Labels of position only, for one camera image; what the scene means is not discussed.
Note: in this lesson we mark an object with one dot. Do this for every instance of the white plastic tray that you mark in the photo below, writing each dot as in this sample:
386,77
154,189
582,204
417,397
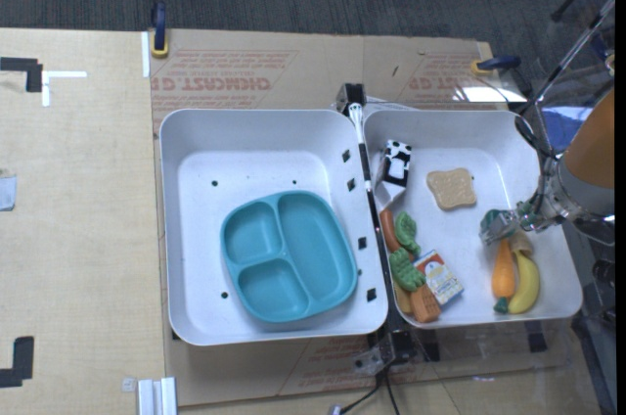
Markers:
489,144
205,139

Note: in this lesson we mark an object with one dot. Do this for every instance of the small yellow toy food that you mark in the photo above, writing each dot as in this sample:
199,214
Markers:
402,298

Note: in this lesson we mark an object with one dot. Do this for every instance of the black and white cow carton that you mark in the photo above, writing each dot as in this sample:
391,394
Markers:
396,168

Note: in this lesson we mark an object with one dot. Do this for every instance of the teal divided plate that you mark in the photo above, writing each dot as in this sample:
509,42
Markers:
298,246

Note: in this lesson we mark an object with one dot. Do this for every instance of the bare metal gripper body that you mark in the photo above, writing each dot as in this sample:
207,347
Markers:
540,210

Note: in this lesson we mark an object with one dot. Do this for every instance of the beige toast slice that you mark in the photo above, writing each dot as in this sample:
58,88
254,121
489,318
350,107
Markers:
451,189

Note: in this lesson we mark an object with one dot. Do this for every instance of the white and blue small carton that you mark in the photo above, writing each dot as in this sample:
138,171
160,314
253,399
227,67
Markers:
440,278

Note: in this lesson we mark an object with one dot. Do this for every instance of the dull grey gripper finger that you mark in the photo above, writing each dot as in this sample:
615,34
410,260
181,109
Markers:
508,223
490,231

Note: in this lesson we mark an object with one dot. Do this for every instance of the brown cardboard board red print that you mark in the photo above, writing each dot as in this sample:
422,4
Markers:
274,75

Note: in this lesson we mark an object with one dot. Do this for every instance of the orange waffle biscuit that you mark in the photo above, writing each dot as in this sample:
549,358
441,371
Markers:
424,305

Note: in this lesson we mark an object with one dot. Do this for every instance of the green leafy toy vegetable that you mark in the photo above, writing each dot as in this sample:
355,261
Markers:
407,232
406,271

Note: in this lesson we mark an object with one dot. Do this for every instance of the yellow banana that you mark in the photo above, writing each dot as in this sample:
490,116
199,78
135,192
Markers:
527,283

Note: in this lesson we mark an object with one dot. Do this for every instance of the thin black and white rod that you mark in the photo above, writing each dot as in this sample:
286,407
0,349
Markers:
364,158

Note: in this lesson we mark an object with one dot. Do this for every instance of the orange carrot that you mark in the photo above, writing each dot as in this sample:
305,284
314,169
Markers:
504,273

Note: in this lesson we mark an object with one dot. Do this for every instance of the orange-red sausage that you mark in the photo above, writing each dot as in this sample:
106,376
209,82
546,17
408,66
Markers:
389,229

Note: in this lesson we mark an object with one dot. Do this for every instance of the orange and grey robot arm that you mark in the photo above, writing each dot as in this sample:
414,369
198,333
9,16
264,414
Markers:
589,144

